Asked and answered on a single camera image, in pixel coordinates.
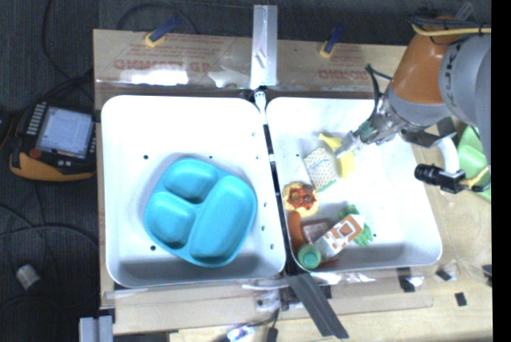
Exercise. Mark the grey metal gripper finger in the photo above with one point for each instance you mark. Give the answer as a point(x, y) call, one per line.
point(345, 141)
point(355, 148)

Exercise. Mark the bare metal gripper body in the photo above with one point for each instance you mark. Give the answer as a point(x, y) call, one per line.
point(383, 126)

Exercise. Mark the yellow banana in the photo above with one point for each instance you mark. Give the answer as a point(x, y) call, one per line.
point(346, 166)

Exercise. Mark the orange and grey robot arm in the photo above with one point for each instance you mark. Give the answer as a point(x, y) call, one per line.
point(423, 68)

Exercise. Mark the white dotted packet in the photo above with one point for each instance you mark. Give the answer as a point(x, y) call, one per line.
point(319, 168)

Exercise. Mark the white plastic tray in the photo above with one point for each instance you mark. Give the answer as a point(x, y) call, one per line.
point(131, 172)
point(391, 204)

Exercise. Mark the yellow pizza slice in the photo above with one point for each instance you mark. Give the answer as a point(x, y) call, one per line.
point(300, 198)

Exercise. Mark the white and orange carton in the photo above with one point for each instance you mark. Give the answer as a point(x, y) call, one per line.
point(339, 234)

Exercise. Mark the light green plastic plate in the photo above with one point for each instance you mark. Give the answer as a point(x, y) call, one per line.
point(471, 156)

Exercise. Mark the orange sausage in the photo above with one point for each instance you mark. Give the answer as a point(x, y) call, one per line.
point(295, 230)

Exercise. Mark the green bottle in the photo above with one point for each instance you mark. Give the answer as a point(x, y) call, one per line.
point(309, 257)

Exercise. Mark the blue divided plate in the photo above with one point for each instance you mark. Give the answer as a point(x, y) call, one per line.
point(215, 220)

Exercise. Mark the brown cardboard board red print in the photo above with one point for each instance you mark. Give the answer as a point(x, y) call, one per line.
point(167, 56)

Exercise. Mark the small grey metal can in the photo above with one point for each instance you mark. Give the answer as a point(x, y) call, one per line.
point(28, 276)

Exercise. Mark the black cylinder on white bracket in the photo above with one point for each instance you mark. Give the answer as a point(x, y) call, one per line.
point(437, 174)

